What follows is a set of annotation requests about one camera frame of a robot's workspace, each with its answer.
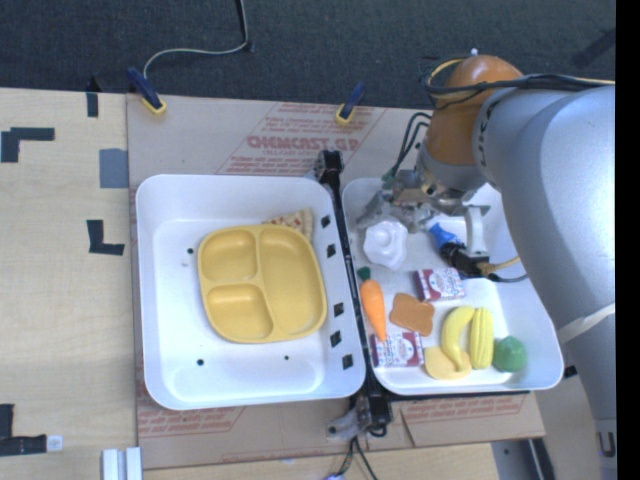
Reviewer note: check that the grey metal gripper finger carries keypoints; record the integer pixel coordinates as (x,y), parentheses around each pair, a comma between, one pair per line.
(415,223)
(371,210)

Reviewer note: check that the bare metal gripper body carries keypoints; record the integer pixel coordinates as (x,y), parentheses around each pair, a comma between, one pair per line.
(411,192)

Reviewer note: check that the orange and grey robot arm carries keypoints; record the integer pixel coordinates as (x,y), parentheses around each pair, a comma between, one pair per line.
(555,178)

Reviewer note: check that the white fried egg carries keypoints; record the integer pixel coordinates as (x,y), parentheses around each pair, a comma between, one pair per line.
(384,244)

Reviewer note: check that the red and white carton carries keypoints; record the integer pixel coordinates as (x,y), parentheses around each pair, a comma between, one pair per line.
(397,350)
(440,284)

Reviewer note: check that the pizza slice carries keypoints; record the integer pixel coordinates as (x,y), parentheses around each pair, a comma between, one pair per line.
(298,219)

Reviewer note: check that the thin black rod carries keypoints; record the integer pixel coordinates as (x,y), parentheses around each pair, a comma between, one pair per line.
(353,288)

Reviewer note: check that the orange carrot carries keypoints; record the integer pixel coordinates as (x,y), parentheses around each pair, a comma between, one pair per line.
(374,303)

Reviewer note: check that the brown toast slice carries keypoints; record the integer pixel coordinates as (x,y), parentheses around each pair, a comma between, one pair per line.
(412,314)

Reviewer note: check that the yellow divided plate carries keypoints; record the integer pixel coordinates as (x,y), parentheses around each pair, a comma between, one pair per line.
(280,278)

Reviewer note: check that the yellow banana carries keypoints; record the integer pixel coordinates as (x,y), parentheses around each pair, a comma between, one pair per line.
(454,333)

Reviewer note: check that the yellow corn cob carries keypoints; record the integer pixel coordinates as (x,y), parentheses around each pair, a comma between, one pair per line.
(482,338)

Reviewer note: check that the white plastic tray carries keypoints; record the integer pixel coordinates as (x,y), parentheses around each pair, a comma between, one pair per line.
(170,288)
(520,308)

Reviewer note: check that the yellow round biscuit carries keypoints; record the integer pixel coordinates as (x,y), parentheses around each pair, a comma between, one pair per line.
(438,366)

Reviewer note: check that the green round toy fruit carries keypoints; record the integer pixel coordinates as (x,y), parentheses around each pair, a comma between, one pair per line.
(510,355)

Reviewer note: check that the brown cardboard board red print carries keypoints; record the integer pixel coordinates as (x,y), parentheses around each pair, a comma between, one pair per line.
(210,133)

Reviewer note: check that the black cylinder on white bracket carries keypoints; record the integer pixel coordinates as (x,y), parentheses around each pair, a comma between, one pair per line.
(472,258)

